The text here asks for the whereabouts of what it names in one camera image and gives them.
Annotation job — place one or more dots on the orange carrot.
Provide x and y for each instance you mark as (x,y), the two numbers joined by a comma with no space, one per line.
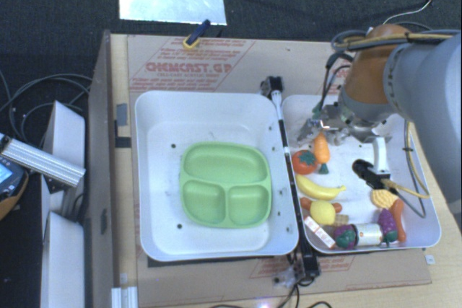
(321,149)

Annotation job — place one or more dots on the white plastic tray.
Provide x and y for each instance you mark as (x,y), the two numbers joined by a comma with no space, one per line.
(162,112)
(361,155)

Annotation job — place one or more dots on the yellow banana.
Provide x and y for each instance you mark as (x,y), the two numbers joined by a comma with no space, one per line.
(317,191)

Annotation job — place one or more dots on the tan biscuit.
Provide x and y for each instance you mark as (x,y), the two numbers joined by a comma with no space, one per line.
(342,219)

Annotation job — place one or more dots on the yellow lemon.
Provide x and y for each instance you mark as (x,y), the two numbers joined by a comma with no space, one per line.
(323,213)

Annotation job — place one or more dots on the green divided plate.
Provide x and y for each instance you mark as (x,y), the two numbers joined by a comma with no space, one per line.
(223,169)

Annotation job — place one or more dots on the purple and green grapes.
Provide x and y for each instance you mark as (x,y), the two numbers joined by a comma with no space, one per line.
(344,237)

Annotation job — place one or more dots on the white can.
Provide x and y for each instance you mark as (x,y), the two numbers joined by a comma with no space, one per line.
(370,234)

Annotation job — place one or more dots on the thin black and white rod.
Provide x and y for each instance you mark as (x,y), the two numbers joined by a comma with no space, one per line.
(285,140)

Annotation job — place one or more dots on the yellow corn cob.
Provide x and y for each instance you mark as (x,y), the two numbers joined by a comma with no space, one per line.
(382,198)

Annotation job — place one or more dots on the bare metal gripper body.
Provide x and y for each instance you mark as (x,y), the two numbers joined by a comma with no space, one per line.
(343,120)

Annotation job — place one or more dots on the orange tomato with green top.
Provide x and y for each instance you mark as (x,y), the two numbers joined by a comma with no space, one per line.
(303,162)

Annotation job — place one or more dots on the orange sausage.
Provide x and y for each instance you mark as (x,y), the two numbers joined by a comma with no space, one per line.
(305,203)

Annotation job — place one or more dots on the red and white carton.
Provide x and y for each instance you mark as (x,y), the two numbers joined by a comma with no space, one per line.
(319,232)

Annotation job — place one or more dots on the black cylinder on white bracket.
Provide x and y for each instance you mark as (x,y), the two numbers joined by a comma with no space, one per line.
(371,173)

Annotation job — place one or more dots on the purple eggplant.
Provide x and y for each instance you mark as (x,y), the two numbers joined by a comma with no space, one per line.
(388,223)

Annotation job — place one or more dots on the brown cardboard board red print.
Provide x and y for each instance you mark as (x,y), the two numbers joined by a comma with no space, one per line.
(216,61)

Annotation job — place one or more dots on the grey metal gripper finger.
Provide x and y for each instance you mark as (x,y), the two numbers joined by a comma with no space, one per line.
(337,137)
(307,131)

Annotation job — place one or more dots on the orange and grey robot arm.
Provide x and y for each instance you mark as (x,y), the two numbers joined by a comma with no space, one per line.
(426,83)

